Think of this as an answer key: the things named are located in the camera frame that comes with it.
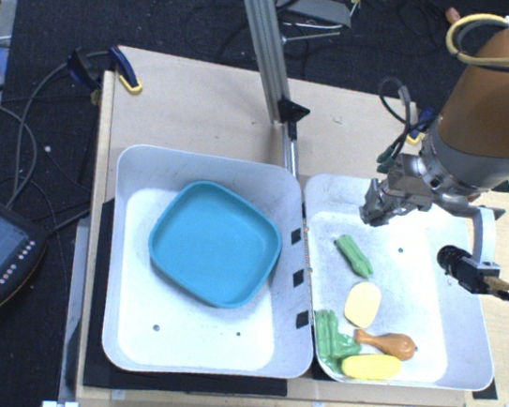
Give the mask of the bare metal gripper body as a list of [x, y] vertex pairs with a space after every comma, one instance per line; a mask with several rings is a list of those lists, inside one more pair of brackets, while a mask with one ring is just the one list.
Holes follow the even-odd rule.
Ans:
[[384, 207], [410, 211], [426, 211], [435, 204], [461, 216], [468, 211], [469, 198], [478, 193], [480, 176], [467, 162], [404, 154], [379, 184], [376, 201]]

